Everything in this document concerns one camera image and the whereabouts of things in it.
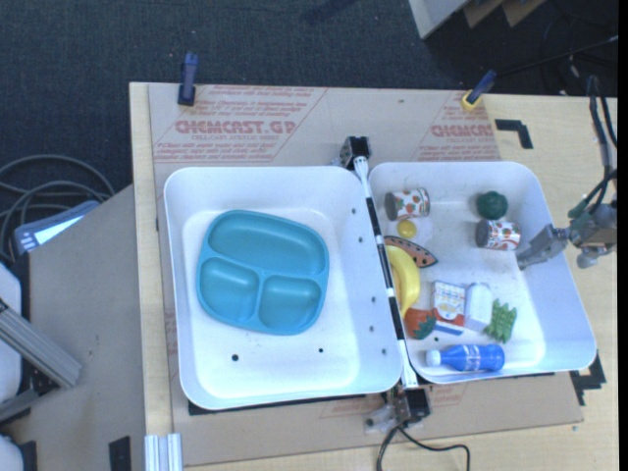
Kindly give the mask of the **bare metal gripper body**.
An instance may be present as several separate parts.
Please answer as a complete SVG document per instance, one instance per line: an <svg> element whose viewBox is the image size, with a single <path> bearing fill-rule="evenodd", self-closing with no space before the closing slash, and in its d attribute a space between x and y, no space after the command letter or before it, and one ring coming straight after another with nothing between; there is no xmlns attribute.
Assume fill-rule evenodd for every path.
<svg viewBox="0 0 628 471"><path fill-rule="evenodd" d="M616 249L617 209L612 204L587 206L570 221L571 243L579 258L600 258Z"/></svg>

